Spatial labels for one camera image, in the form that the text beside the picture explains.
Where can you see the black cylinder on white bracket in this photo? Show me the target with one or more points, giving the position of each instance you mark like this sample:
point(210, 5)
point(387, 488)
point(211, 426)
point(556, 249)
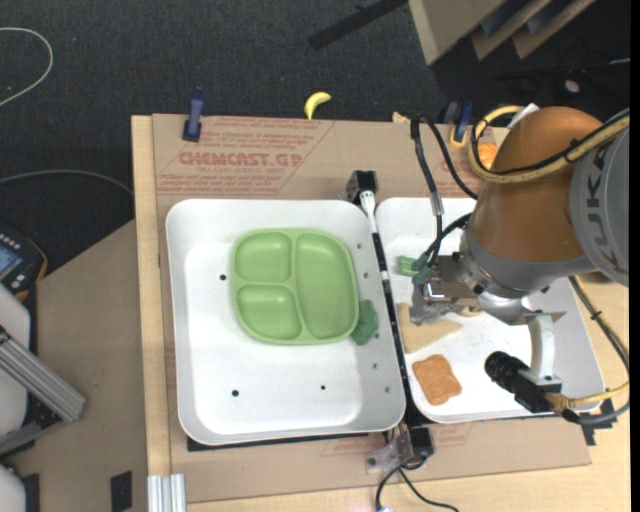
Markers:
point(520, 380)

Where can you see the brown cardboard board red print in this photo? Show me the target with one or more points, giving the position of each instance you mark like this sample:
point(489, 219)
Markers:
point(300, 160)

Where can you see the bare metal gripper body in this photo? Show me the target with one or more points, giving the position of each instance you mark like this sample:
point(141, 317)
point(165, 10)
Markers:
point(452, 282)

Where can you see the thin black and white rod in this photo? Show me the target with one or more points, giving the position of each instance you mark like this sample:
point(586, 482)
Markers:
point(384, 270)

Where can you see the green divided plate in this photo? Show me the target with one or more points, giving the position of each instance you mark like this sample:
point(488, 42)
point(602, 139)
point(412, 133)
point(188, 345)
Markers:
point(320, 285)

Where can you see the yellow banana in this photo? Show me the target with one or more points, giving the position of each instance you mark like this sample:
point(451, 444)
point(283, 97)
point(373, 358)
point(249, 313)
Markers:
point(316, 101)

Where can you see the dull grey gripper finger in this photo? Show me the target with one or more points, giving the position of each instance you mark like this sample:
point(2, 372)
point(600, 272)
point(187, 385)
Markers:
point(421, 312)
point(441, 311)

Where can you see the orange biscuit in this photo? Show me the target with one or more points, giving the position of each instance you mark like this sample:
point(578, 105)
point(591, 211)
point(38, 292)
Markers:
point(436, 380)

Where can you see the tan pizza slice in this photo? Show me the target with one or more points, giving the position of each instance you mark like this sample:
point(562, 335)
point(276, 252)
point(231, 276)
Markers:
point(425, 335)

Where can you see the white plastic tray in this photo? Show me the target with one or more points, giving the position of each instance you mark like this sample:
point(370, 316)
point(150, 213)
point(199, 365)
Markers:
point(280, 385)
point(490, 345)

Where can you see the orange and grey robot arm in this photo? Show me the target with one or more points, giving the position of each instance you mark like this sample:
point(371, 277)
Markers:
point(530, 210)

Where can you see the green broccoli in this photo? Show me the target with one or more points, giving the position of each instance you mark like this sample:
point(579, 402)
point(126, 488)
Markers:
point(367, 322)

